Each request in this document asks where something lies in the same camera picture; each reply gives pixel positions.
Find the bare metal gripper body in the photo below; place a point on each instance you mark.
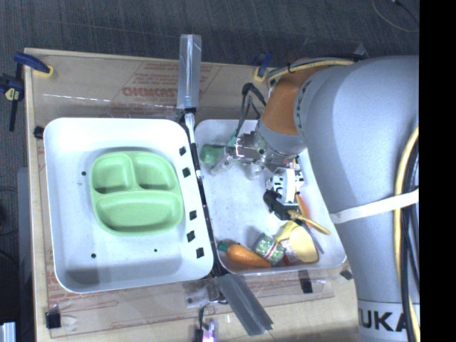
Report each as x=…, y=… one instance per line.
x=256, y=151

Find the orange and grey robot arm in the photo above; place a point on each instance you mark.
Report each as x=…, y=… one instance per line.
x=356, y=127

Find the green divided plate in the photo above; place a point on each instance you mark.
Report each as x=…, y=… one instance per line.
x=137, y=208

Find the small green can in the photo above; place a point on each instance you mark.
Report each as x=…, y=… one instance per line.
x=269, y=248

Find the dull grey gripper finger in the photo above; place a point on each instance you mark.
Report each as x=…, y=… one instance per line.
x=231, y=148
x=223, y=166

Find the orange carrot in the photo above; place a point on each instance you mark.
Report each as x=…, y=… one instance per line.
x=246, y=256

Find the yellow and cream toy food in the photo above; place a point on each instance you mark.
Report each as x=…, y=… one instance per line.
x=304, y=244

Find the white plastic tray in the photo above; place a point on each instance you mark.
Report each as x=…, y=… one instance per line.
x=117, y=262
x=235, y=208

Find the green cube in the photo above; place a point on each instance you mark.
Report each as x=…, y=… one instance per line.
x=209, y=155

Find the brown cardboard board red print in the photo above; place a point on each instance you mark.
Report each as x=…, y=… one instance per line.
x=107, y=84

